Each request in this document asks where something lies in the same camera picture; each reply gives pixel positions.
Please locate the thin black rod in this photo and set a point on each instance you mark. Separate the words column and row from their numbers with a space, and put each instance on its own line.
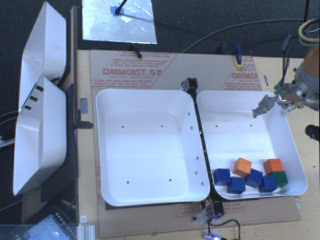
column 201, row 131

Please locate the blue cube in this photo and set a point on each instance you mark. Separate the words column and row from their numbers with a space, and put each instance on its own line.
column 222, row 176
column 255, row 177
column 236, row 185
column 267, row 184

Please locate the green cube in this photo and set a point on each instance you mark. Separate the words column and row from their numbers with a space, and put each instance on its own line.
column 281, row 179

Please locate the white plastic tray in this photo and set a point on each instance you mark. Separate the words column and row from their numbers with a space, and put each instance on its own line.
column 240, row 144
column 150, row 154

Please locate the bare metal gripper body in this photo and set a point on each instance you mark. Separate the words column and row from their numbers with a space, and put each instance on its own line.
column 300, row 96

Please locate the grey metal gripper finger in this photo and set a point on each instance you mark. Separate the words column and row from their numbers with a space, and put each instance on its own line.
column 262, row 107
column 286, row 111

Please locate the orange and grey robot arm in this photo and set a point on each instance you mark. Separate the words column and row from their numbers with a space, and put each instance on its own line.
column 312, row 59

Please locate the dark orange cube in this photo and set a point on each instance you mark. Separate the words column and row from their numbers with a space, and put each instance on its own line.
column 273, row 166

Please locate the brown cardboard board red print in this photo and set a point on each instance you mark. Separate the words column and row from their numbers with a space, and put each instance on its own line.
column 150, row 69

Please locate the light orange cube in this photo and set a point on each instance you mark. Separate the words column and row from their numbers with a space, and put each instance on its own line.
column 242, row 167

